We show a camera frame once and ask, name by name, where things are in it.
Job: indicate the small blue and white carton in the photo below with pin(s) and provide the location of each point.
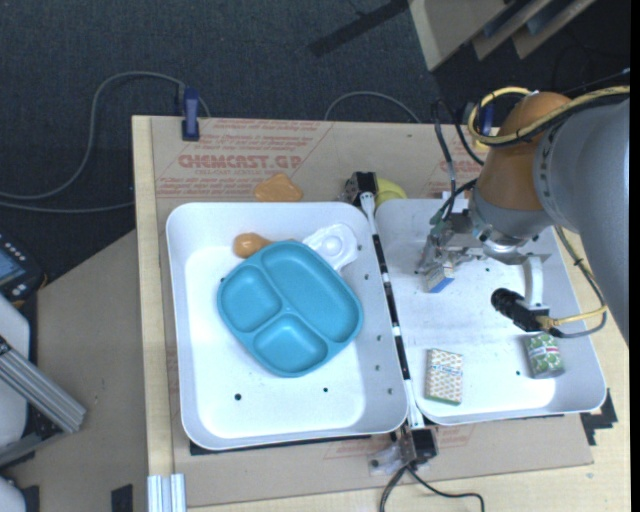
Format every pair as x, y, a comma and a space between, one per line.
440, 280

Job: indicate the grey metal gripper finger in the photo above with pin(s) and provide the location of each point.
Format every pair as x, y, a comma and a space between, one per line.
450, 262
426, 259

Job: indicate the brown cardboard board red print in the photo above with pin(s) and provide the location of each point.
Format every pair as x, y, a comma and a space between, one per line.
240, 150

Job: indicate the orange patterned carton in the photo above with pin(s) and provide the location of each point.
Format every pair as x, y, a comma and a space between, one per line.
444, 376

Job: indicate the white toy fried egg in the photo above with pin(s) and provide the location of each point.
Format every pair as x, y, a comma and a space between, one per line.
332, 245

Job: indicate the white plastic tray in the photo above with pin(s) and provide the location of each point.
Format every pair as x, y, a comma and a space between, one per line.
470, 320
280, 405

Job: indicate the black cylinder on white bracket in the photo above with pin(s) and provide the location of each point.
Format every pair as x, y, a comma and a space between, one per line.
520, 312

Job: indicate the yellow banana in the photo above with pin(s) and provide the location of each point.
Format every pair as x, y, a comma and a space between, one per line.
391, 191

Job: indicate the green and white can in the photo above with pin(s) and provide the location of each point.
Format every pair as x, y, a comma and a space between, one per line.
544, 356

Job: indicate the orange toy bread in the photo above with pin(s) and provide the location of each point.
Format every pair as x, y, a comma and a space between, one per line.
247, 245

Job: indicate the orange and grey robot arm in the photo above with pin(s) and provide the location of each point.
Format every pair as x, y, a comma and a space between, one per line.
580, 165

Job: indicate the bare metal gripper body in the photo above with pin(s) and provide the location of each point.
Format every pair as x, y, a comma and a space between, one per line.
462, 240

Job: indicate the blue divided plate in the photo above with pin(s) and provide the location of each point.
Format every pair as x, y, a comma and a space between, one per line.
290, 310

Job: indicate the thin black and white rod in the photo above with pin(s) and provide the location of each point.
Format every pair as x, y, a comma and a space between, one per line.
395, 320

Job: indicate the orange toy biscuit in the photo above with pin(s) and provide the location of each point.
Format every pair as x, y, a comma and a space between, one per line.
277, 190

